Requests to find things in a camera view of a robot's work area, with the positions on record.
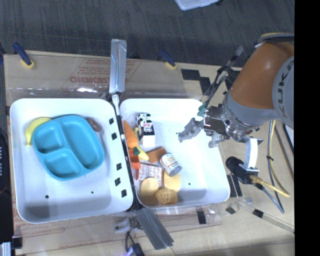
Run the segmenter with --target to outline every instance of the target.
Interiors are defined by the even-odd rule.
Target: dark floor
[[[156,60],[164,49],[176,62],[223,65],[239,45],[250,56],[264,33],[295,32],[295,0],[218,3],[183,11],[175,0],[2,0],[0,43],[8,54],[18,42],[26,50],[109,57],[111,39],[123,39],[128,58]],[[0,68],[6,131],[4,87]]]

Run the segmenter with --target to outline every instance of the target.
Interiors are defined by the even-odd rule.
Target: blue clamp
[[[34,62],[29,58],[28,54],[26,53],[25,49],[18,44],[17,42],[14,42],[12,44],[13,49],[20,55],[21,57],[21,63],[26,66],[28,69],[31,69],[34,66]]]
[[[4,65],[4,54],[6,54],[6,51],[0,43],[0,65],[2,66]]]
[[[177,67],[171,55],[166,51],[164,51],[163,49],[159,51],[158,55],[166,61],[166,64],[169,64],[167,65],[169,68],[175,69]]]

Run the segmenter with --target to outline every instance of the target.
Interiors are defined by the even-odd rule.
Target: white can
[[[182,169],[172,153],[166,153],[161,156],[160,164],[163,166],[170,177],[175,176]]]

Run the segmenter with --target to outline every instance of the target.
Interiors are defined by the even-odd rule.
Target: table
[[[49,52],[27,51],[37,65],[33,71],[19,66],[19,56],[6,55],[6,105],[25,97],[79,97],[76,83],[86,77],[101,78],[97,93],[83,93],[84,97],[104,97],[108,84],[110,58]],[[212,83],[219,66],[177,63],[171,69],[161,61],[128,59],[126,91],[120,97],[128,98],[193,98],[200,100],[208,82]],[[212,100],[222,102],[225,87],[221,86]],[[7,117],[8,131],[10,118]],[[270,182],[267,166],[269,124],[260,127],[252,136],[264,140],[258,148],[256,167],[259,177]],[[226,140],[218,145],[223,162],[230,156],[244,159],[245,145]],[[291,197],[280,195],[285,213],[252,185],[240,184],[242,196],[230,197],[226,202],[206,205],[202,209],[206,224],[199,224],[197,209],[185,214],[162,215],[159,218],[172,236],[173,246],[155,250],[143,230],[134,232],[135,243],[140,243],[146,256],[175,255],[294,255],[294,157],[284,136],[283,124],[276,122],[272,140],[272,157],[278,179]],[[11,174],[11,187],[15,187]],[[124,255],[124,233],[115,233],[115,218],[95,216],[45,224],[30,224],[17,213],[15,191],[12,190],[14,235],[22,237],[22,248],[16,255]],[[263,213],[260,217],[253,213]]]

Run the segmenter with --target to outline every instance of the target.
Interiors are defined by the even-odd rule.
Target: teal object
[[[79,115],[64,115],[38,126],[32,144],[48,174],[69,181],[97,169],[105,151],[89,122]]]

